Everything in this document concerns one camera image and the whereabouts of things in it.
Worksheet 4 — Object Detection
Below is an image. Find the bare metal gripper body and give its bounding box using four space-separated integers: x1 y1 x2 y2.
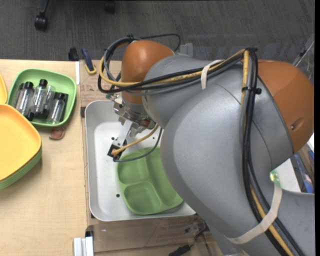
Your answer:
113 99 157 131

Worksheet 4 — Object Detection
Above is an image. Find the white plastic tray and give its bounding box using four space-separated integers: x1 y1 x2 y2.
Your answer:
269 134 315 194
84 99 197 222

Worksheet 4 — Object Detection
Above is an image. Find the green divided plate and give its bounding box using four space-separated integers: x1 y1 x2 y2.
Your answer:
116 146 185 216

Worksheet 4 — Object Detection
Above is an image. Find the clear plastic bottle black cap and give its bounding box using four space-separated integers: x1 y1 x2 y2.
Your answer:
44 84 57 112
30 78 49 118
14 81 35 116
46 92 67 125

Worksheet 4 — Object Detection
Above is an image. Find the brown round biscuit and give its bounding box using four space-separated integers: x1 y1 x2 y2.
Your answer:
48 126 66 141

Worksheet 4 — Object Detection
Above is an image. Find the yellow plate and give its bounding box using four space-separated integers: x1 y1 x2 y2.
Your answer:
0 103 43 181
0 72 9 105

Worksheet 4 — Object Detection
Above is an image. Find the black office chair base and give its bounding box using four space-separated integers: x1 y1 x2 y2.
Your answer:
34 0 117 31

